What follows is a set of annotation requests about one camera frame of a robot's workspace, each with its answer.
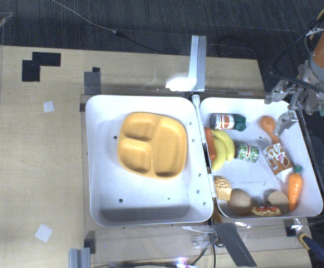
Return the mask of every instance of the orange carrot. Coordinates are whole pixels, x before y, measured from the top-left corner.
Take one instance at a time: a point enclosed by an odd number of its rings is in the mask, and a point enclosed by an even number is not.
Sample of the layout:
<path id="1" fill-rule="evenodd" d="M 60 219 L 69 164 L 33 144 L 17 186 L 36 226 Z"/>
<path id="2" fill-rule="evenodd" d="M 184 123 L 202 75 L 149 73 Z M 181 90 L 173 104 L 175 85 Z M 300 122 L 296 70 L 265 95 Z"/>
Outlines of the orange carrot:
<path id="1" fill-rule="evenodd" d="M 289 208 L 292 212 L 296 208 L 297 199 L 300 195 L 303 181 L 298 173 L 294 173 L 289 178 Z"/>
<path id="2" fill-rule="evenodd" d="M 205 127 L 204 132 L 206 133 L 209 158 L 213 161 L 216 158 L 217 153 L 216 153 L 216 148 L 214 147 L 212 130 L 208 127 Z"/>

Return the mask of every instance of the orange plate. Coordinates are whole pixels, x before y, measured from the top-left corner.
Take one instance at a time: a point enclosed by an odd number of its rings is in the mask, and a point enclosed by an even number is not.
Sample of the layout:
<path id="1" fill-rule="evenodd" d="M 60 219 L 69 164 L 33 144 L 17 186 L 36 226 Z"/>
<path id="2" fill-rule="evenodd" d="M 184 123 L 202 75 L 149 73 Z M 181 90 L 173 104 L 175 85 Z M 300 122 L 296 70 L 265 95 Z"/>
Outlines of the orange plate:
<path id="1" fill-rule="evenodd" d="M 135 112 L 129 114 L 120 131 L 118 160 L 128 171 L 155 179 L 178 176 L 187 158 L 187 133 L 170 117 Z"/>

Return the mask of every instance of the wooden spoon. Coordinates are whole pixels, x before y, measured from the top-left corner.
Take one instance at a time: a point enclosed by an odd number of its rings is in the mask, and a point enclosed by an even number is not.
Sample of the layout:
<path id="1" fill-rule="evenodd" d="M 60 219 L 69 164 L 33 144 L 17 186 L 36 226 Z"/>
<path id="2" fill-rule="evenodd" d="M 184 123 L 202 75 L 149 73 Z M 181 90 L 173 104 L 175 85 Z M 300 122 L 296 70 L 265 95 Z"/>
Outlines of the wooden spoon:
<path id="1" fill-rule="evenodd" d="M 276 123 L 273 117 L 271 116 L 262 117 L 260 120 L 260 126 L 267 134 L 269 134 L 269 136 L 273 140 L 273 144 L 280 143 L 278 137 L 274 134 Z"/>

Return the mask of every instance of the toy banana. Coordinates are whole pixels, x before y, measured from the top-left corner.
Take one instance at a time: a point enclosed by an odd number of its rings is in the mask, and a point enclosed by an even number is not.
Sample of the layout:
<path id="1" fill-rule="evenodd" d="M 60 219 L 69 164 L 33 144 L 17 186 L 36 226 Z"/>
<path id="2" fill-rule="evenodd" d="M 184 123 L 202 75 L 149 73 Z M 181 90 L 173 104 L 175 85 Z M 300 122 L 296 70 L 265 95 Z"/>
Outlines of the toy banana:
<path id="1" fill-rule="evenodd" d="M 212 133 L 215 138 L 223 141 L 226 148 L 226 159 L 228 161 L 233 160 L 235 156 L 235 145 L 232 138 L 230 138 L 230 136 L 225 131 L 212 130 Z"/>
<path id="2" fill-rule="evenodd" d="M 223 164 L 226 160 L 227 151 L 226 151 L 224 142 L 222 140 L 220 140 L 218 138 L 213 138 L 213 141 L 214 141 L 214 146 L 216 148 L 217 156 L 213 160 L 212 170 L 216 171 L 216 170 L 219 170 L 221 167 L 223 167 Z"/>

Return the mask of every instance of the white paper square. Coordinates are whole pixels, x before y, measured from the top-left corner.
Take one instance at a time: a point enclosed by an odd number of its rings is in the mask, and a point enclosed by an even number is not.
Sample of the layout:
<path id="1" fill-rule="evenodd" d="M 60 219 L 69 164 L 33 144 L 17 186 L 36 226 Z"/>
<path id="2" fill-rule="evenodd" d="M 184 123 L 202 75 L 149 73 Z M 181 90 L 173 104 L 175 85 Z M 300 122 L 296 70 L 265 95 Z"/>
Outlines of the white paper square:
<path id="1" fill-rule="evenodd" d="M 44 102 L 44 112 L 53 112 L 54 111 L 54 104 L 52 101 Z"/>
<path id="2" fill-rule="evenodd" d="M 53 230 L 51 228 L 45 226 L 44 224 L 41 224 L 37 232 L 35 233 L 35 237 L 47 243 L 52 232 Z"/>

